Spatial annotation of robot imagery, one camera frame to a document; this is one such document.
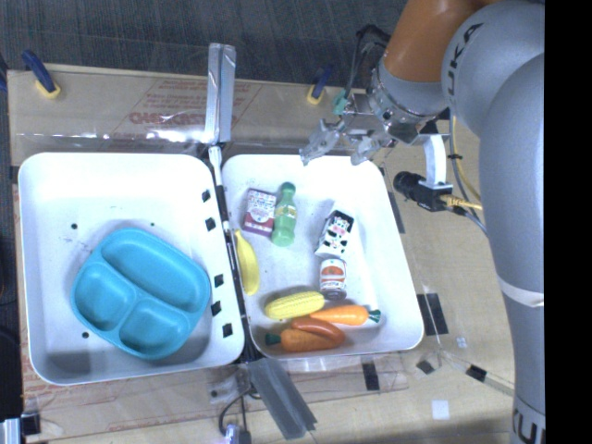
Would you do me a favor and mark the black cylinder on white bracket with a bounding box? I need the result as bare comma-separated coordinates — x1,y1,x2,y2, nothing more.
393,133,455,214

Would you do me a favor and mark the cow print milk carton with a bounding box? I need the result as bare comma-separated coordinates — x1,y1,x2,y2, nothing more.
314,209,355,259

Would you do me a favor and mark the white plastic tray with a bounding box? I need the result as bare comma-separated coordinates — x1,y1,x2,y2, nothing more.
221,154,426,360
17,151,245,387

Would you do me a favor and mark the brown sausage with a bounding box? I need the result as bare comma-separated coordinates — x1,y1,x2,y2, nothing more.
290,316,346,341

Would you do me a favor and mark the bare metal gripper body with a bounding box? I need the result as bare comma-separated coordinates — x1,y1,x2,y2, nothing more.
339,92,439,146

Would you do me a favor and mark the red and white carton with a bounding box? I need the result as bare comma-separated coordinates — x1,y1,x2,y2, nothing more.
241,188,278,238

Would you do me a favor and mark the yellow banana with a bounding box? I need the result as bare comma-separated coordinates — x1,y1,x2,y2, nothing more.
233,228,261,297

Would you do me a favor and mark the blue divided plate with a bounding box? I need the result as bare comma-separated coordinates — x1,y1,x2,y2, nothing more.
69,228,213,361

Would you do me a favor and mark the yellow corn cob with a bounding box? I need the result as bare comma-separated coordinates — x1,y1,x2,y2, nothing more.
264,290,327,321

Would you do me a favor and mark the small orange label can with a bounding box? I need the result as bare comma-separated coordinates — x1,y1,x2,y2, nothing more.
318,255,348,302

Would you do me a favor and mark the orange carrot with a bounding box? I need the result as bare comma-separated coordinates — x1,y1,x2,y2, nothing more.
309,304,382,327
264,327,346,353

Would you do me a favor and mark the green bottle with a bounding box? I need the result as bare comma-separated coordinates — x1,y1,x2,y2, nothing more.
270,181,298,248

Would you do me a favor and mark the brown cardboard board red print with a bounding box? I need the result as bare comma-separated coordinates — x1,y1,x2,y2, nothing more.
6,62,515,444

